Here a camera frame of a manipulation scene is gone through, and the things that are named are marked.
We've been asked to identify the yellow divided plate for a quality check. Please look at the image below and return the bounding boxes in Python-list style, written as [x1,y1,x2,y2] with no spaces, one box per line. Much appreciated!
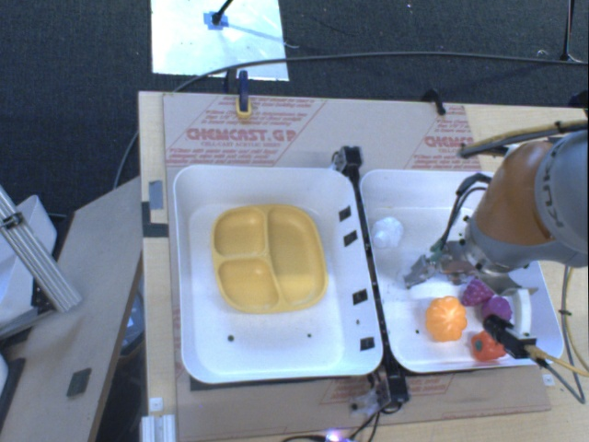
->
[210,204,329,315]

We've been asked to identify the white lumpy toy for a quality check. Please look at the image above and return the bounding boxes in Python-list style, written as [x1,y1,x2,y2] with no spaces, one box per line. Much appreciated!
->
[371,216,405,250]

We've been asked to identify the purple grapes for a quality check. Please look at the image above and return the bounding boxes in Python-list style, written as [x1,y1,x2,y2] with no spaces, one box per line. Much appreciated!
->
[480,295,514,324]
[461,277,496,308]

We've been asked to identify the orange tangerine toy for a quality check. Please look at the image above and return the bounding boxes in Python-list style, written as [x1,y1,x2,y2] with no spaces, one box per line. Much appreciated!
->
[424,295,468,343]

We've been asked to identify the white plastic tray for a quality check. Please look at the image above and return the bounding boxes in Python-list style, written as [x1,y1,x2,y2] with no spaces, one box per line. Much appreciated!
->
[360,169,565,375]
[172,164,385,385]

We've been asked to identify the black block with thin wires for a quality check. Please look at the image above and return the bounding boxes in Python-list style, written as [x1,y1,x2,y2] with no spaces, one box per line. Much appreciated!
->
[384,369,410,405]
[333,145,365,174]

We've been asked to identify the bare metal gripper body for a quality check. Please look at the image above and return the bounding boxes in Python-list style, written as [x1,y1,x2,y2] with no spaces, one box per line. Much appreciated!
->
[435,240,484,287]

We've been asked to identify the orange bell pepper toy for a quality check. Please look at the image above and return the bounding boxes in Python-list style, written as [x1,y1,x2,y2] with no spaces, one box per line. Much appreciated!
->
[469,330,508,364]

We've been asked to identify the thin black and white rod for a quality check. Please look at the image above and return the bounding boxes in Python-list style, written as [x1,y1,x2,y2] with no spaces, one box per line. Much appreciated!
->
[347,166,402,381]

